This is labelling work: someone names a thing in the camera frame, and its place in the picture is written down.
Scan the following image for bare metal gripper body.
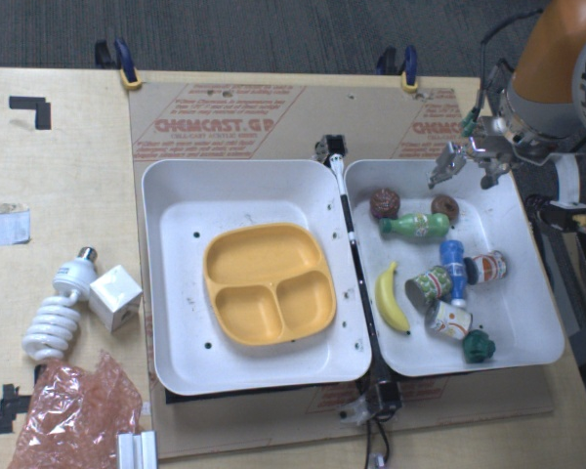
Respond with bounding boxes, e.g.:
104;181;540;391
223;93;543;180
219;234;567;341
468;113;586;166

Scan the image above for brown doughnut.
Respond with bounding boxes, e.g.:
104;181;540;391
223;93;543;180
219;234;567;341
430;193;461;223

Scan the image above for green bottle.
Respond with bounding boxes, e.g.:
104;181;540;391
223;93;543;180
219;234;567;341
377;212;451;240

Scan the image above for dark red grapes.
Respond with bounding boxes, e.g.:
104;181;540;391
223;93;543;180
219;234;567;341
368;187;402;221

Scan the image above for orange and white can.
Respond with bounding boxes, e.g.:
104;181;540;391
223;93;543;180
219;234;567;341
463;249;509;286

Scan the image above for blue bottle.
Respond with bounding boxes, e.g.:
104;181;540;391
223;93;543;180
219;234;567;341
439;238;469;310

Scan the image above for green and white can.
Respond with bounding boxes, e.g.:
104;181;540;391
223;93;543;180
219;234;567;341
403;265;454;310

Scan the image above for thin black and white rod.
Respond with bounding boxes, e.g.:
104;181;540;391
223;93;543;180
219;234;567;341
328;153;397;386

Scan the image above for white plastic tray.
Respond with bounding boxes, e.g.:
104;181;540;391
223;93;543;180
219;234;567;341
141;158;374;397
343;157;566;378

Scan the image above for yellow banana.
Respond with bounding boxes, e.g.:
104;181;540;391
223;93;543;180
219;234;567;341
374;260;412;336

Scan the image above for white can with orange print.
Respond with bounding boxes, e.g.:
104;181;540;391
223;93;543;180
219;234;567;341
424;298;474;342

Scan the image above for green broccoli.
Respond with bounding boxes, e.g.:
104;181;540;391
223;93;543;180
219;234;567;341
461;328;497;364

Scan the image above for yellow divided plate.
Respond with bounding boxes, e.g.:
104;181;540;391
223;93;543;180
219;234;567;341
202;222;338;347

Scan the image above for brown cardboard board red print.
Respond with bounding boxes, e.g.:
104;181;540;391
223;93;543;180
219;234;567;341
127;69;556;461

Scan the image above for white cube box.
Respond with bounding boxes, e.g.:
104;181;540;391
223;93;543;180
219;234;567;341
88;264;145;333

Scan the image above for white spiral light bulb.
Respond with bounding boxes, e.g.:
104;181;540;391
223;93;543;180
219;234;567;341
21;245;100;363

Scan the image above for pink bubble wrap bag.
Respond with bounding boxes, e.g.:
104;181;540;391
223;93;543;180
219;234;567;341
6;350;145;469

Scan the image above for black cylinder on white bracket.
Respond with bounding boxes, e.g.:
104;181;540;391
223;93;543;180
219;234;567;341
523;151;586;235

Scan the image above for black block with thin wires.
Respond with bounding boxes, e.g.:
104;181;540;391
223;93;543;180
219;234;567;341
364;380;404;418
314;134;349;164

